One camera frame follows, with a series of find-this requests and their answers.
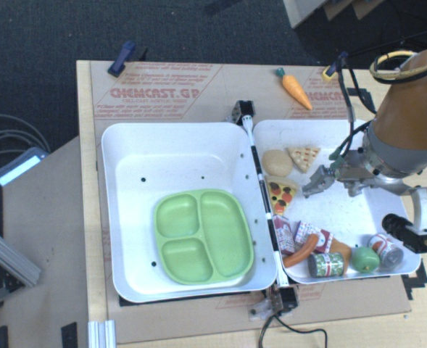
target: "blue clamp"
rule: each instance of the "blue clamp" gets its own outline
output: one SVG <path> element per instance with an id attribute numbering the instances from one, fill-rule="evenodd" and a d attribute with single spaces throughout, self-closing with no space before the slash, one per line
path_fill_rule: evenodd
<path id="1" fill-rule="evenodd" d="M 116 78 L 120 76 L 120 74 L 125 69 L 125 62 L 128 61 L 134 53 L 134 49 L 136 45 L 132 41 L 126 41 L 121 48 L 120 55 L 113 62 L 113 65 L 108 69 L 108 73 Z"/>

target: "can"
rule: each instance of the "can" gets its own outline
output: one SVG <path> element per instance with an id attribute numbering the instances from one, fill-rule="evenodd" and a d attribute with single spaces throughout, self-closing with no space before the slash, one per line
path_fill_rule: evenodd
<path id="1" fill-rule="evenodd" d="M 403 260 L 403 250 L 395 246 L 392 240 L 382 233 L 371 237 L 368 247 L 377 253 L 384 267 L 394 268 Z"/>
<path id="2" fill-rule="evenodd" d="M 311 254 L 308 257 L 308 270 L 312 277 L 342 276 L 344 257 L 340 252 Z"/>

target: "orange carrot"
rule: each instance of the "orange carrot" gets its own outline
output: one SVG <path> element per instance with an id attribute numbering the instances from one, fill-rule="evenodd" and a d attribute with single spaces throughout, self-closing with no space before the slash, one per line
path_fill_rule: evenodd
<path id="1" fill-rule="evenodd" d="M 303 90 L 299 81 L 293 75 L 286 75 L 282 68 L 278 68 L 276 73 L 281 76 L 283 87 L 289 94 L 291 94 L 293 98 L 295 98 L 296 101 L 298 101 L 300 104 L 303 104 L 306 109 L 313 109 L 313 106 L 310 103 L 305 90 Z"/>

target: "green divided plate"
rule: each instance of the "green divided plate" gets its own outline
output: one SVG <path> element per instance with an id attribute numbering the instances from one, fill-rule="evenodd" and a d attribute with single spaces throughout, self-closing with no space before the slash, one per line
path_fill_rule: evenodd
<path id="1" fill-rule="evenodd" d="M 163 268 L 179 283 L 228 281 L 244 275 L 254 261 L 242 207 L 223 190 L 166 196 L 155 207 L 154 229 Z"/>

